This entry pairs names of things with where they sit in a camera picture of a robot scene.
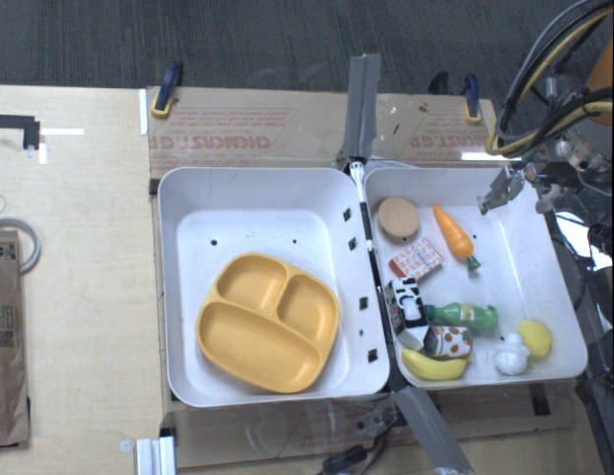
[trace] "brown round lid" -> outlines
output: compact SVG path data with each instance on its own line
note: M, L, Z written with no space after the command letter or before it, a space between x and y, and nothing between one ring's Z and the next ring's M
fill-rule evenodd
M378 217L384 231L396 238L409 238L419 229L417 209L402 197L384 199L379 205Z

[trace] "blue and yellow clamp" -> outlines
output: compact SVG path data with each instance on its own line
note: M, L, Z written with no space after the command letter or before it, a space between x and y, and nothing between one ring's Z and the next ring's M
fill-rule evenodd
M463 95L465 95L465 120L471 125L481 121L478 100L478 81L474 74L469 73L463 80Z
M164 75L159 92L153 97L151 102L151 114L156 118L167 118L172 104L171 91L173 86L181 81L181 63L172 61L168 64L168 69Z

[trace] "small box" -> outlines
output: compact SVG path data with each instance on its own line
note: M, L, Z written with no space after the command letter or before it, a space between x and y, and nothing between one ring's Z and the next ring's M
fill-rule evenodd
M384 288L384 298L397 339L407 348L421 350L429 323L417 280L395 278Z
M444 258L439 255L435 247L422 237L391 258L388 266L397 276L410 276L419 280L443 261Z

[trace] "dark gray carpet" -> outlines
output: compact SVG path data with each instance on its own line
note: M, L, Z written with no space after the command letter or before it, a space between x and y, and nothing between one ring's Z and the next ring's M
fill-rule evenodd
M575 1L0 0L0 84L144 87L178 60L185 86L347 91L349 58L380 52L381 93L426 92L440 70L459 93L471 71L498 107Z

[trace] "white rubber duck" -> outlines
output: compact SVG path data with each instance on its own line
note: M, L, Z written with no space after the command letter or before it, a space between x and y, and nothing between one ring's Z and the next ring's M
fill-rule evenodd
M523 337L516 332L505 336L503 342L496 344L494 364L506 375L520 375L527 368L530 349L523 344Z

